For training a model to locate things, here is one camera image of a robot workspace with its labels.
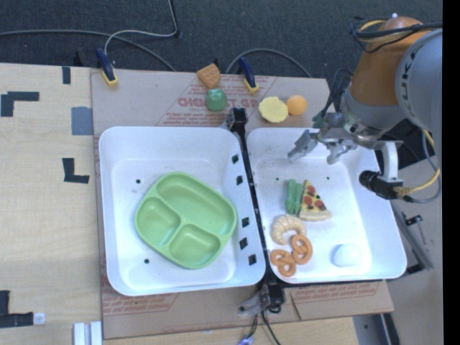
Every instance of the toy pizza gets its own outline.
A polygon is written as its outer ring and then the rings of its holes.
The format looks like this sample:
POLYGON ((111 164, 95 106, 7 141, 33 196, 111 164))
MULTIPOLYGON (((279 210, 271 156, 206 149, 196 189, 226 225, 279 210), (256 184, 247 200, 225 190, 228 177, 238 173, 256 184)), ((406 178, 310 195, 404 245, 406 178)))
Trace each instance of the toy pizza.
POLYGON ((331 211, 327 209, 315 187, 308 180, 304 183, 298 216, 304 221, 321 221, 332 217, 331 211))

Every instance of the croissant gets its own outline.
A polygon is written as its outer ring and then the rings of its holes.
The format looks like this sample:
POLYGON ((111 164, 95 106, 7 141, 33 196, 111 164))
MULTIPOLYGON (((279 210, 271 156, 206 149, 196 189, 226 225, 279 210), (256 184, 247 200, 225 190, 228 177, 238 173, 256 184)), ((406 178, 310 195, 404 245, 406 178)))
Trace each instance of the croissant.
POLYGON ((278 216, 272 224, 271 236, 275 243, 286 245, 282 235, 289 230, 295 230, 297 234, 306 235, 307 229, 302 220, 290 214, 278 216))

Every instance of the white tray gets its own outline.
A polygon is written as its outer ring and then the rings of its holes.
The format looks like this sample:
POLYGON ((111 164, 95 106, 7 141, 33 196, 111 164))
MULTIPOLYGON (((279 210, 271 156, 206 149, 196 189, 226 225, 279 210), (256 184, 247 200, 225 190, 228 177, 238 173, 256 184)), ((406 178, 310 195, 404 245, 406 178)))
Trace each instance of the white tray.
POLYGON ((99 156, 107 275, 119 293, 229 288, 263 278, 266 265, 243 157, 231 132, 208 127, 114 127, 101 135, 99 156), (199 270, 184 269, 156 253, 134 228, 142 197, 160 176, 172 171, 207 183, 238 213, 232 239, 215 261, 199 270))
MULTIPOLYGON (((325 205, 332 211, 329 220, 306 222, 307 237, 313 245, 313 256, 297 265, 292 277, 283 277, 272 265, 273 272, 292 284, 380 280, 401 276, 406 269, 406 256, 390 202, 368 191, 359 183, 364 170, 378 171, 374 152, 362 147, 340 156, 328 165, 329 151, 323 144, 305 157, 288 160, 294 141, 304 132, 299 128, 258 128, 247 139, 249 159, 254 175, 257 200, 267 249, 286 249, 270 236, 276 216, 286 213, 285 196, 289 179, 298 183, 309 180, 325 205), (352 243, 362 253, 352 267, 333 263, 335 251, 352 243)), ((292 232, 285 233, 286 239, 292 232)))

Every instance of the cardboard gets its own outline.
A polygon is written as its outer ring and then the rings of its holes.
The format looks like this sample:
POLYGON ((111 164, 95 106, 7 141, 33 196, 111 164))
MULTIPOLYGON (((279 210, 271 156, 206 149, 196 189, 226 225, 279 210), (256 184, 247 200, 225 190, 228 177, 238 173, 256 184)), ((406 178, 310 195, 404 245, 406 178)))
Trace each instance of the cardboard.
MULTIPOLYGON (((252 318, 238 316, 238 307, 240 302, 256 293, 256 287, 134 298, 111 288, 105 270, 98 140, 104 130, 116 126, 219 127, 233 107, 247 110, 247 134, 257 127, 311 127, 311 118, 328 98, 327 82, 324 79, 256 76, 259 90, 249 93, 241 75, 222 75, 219 88, 228 97, 227 108, 212 112, 206 108, 208 89, 195 73, 117 70, 116 74, 119 83, 108 86, 100 70, 91 71, 104 338, 250 326, 252 318), (267 123, 260 116, 257 105, 263 98, 278 96, 286 100, 294 94, 308 101, 303 115, 289 116, 280 124, 267 123)), ((382 313, 393 309, 385 281, 290 287, 285 289, 285 295, 286 303, 280 313, 269 315, 273 323, 382 313)))

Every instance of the table surface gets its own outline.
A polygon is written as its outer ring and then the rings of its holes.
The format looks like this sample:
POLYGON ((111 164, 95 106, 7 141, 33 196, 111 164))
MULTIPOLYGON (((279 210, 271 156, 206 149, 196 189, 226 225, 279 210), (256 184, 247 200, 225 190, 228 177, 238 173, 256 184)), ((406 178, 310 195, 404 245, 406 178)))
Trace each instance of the table surface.
MULTIPOLYGON (((10 313, 44 313, 44 325, 0 329, 2 344, 71 344, 74 323, 101 320, 93 137, 72 135, 71 109, 91 108, 90 68, 0 64, 0 93, 38 91, 0 117, 0 290, 10 313), (65 183, 63 158, 88 184, 65 183)), ((248 328, 113 339, 105 344, 238 344, 248 328)), ((277 323, 282 344, 357 345, 352 318, 277 323)), ((273 344, 259 326, 258 344, 273 344)))

